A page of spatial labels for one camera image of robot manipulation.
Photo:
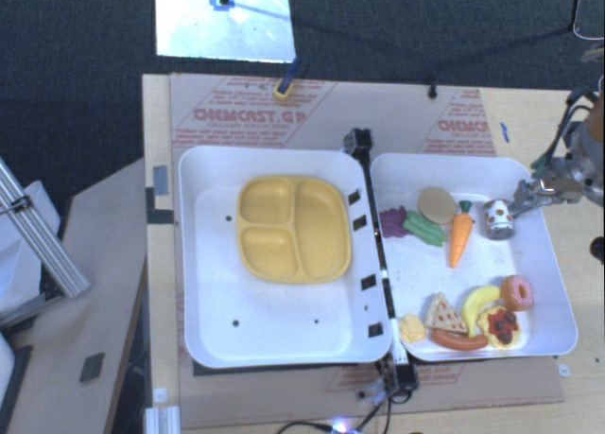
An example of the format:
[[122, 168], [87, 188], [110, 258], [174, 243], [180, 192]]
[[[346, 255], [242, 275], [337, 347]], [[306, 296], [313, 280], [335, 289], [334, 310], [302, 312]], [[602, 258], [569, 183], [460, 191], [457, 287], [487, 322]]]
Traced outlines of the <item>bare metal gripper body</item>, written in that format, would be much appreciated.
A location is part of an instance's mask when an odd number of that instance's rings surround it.
[[585, 198], [594, 204], [604, 203], [602, 160], [580, 156], [554, 158], [545, 167], [541, 181], [557, 200], [576, 203]]

